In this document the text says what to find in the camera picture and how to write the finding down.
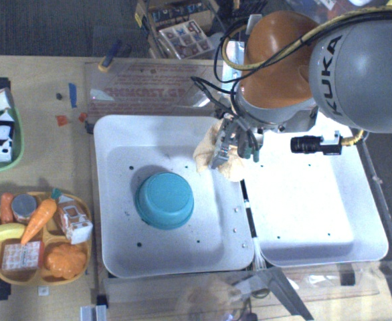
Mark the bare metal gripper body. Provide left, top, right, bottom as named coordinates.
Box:
left=215, top=113, right=267, bottom=155

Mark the yellow divided plate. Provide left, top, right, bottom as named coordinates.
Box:
left=0, top=191, right=94, bottom=287

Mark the orange carrot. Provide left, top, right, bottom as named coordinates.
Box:
left=19, top=188, right=64, bottom=246

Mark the white plastic tray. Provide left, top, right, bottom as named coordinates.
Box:
left=239, top=111, right=390, bottom=268
left=92, top=113, right=256, bottom=279

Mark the white and pink packet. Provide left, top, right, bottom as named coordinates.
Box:
left=1, top=240, right=46, bottom=272

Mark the black and white milk carton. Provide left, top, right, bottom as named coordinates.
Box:
left=0, top=109, right=16, bottom=164

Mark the orange sausage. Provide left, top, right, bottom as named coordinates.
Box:
left=0, top=192, right=15, bottom=225

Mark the black cylinder on white bracket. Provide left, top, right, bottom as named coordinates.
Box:
left=290, top=130, right=344, bottom=156

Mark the orange and white carton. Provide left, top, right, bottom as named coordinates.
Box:
left=53, top=193, right=94, bottom=245

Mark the brown cardboard box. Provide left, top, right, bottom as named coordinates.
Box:
left=134, top=0, right=221, bottom=60

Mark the orange toy pumpkin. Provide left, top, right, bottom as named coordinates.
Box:
left=44, top=242, right=88, bottom=280

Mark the thin black and white rod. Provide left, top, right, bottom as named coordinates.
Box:
left=240, top=178, right=268, bottom=271

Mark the yellow banana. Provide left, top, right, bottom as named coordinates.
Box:
left=0, top=222, right=27, bottom=248

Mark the small grey-topped can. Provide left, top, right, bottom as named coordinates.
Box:
left=11, top=193, right=38, bottom=224

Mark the pale yellow toy bread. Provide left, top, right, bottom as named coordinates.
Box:
left=193, top=118, right=246, bottom=183

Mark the green bowl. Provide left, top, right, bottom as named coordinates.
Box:
left=0, top=104, right=25, bottom=176

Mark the teal bowl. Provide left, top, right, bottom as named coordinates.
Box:
left=134, top=171, right=195, bottom=231

